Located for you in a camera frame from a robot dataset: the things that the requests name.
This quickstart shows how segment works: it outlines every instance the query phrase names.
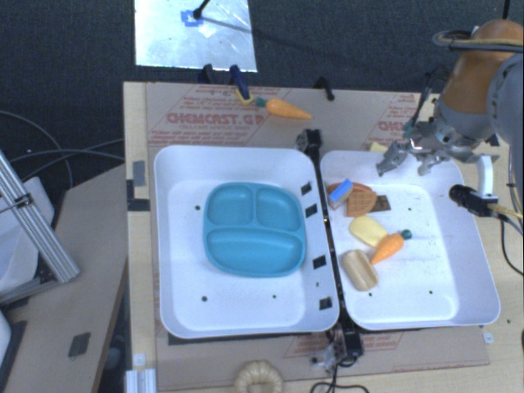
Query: black connector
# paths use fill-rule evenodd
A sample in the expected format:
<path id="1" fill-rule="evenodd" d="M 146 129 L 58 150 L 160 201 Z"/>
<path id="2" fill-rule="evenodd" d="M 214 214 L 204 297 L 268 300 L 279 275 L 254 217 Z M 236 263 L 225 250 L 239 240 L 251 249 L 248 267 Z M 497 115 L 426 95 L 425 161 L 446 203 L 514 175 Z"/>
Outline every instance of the black connector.
<path id="1" fill-rule="evenodd" d="M 497 202 L 495 199 L 482 199 L 476 193 L 472 187 L 465 187 L 463 185 L 454 185 L 449 190 L 449 198 L 454 201 L 458 206 L 463 206 L 470 213 L 479 217 L 492 217 L 493 210 L 488 208 L 488 204 L 494 204 Z"/>

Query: white container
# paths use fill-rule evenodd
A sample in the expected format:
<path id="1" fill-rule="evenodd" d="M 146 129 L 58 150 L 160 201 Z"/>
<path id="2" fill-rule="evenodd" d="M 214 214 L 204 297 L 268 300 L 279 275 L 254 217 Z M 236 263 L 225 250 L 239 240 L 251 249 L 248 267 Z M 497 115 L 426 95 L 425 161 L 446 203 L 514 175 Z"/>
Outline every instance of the white container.
<path id="1" fill-rule="evenodd" d="M 172 146 L 155 158 L 160 316 L 177 337 L 321 332 L 339 317 L 337 290 L 311 160 L 290 149 Z M 208 261 L 206 199 L 222 183 L 288 190 L 305 216 L 304 263 L 279 278 L 227 273 Z M 304 195 L 302 188 L 309 185 Z M 306 209 L 317 212 L 307 217 Z"/>
<path id="2" fill-rule="evenodd" d="M 379 283 L 358 291 L 341 268 L 344 297 L 351 318 L 368 330 L 463 326 L 494 322 L 500 303 L 474 216 L 448 196 L 463 184 L 457 165 L 444 162 L 426 176 L 408 156 L 397 169 L 379 177 L 375 164 L 382 153 L 331 151 L 322 160 L 326 185 L 348 178 L 386 195 L 391 210 L 369 213 L 389 233 L 408 228 L 413 238 L 375 265 Z M 330 210 L 339 258 L 374 249 L 353 237 L 346 209 Z"/>
<path id="3" fill-rule="evenodd" d="M 24 183 L 34 203 L 48 223 L 54 215 L 47 193 L 39 178 Z M 0 197 L 0 210 L 7 203 Z M 0 294 L 33 279 L 38 264 L 38 249 L 18 219 L 8 210 L 0 214 Z"/>

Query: blue plate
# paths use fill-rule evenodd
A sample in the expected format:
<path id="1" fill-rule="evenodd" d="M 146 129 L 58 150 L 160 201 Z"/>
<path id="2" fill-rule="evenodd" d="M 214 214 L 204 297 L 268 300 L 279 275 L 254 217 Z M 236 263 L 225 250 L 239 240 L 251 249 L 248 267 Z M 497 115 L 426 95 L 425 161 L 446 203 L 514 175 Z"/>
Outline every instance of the blue plate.
<path id="1" fill-rule="evenodd" d="M 305 227 L 296 198 L 280 187 L 225 183 L 206 202 L 204 245 L 219 269 L 249 277 L 281 277 L 305 257 Z"/>

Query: cardboard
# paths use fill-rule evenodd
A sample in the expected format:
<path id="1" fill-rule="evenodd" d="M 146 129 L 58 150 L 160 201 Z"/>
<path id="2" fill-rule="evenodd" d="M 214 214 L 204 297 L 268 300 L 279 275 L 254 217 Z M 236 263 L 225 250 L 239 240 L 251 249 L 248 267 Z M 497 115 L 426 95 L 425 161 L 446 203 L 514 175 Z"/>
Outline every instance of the cardboard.
<path id="1" fill-rule="evenodd" d="M 231 147 L 294 147 L 303 129 L 321 129 L 321 153 L 368 150 L 372 142 L 389 145 L 400 139 L 414 113 L 412 93 L 325 92 L 313 89 L 251 88 L 255 97 L 280 97 L 313 115 L 288 120 L 264 108 L 243 106 L 234 87 L 205 84 L 148 84 L 147 136 L 149 165 L 170 144 Z M 155 193 L 149 168 L 151 234 L 156 234 Z M 159 317 L 158 258 L 152 238 L 156 311 L 156 369 L 159 391 L 230 386 L 248 361 L 267 359 L 284 380 L 326 377 L 311 357 L 328 345 L 324 333 L 302 336 L 181 341 L 170 337 Z M 489 358 L 479 327 L 447 327 L 363 335 L 364 355 L 341 375 L 398 373 L 434 368 L 486 365 Z"/>

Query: toy carrot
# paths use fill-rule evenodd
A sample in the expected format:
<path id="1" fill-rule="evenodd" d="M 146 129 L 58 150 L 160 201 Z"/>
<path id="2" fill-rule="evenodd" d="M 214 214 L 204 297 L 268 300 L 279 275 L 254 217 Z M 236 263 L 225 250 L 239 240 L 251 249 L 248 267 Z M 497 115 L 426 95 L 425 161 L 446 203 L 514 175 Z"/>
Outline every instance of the toy carrot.
<path id="1" fill-rule="evenodd" d="M 381 260 L 393 256 L 396 252 L 402 249 L 404 240 L 411 238 L 411 232 L 404 230 L 402 233 L 392 233 L 385 236 L 380 243 L 378 243 L 375 255 L 369 261 L 372 265 L 377 264 Z"/>
<path id="2" fill-rule="evenodd" d="M 256 100 L 257 106 L 265 106 L 270 114 L 276 116 L 283 116 L 284 118 L 292 118 L 295 120 L 311 120 L 313 116 L 298 106 L 285 102 L 282 99 L 272 97 L 265 101 L 262 98 Z"/>

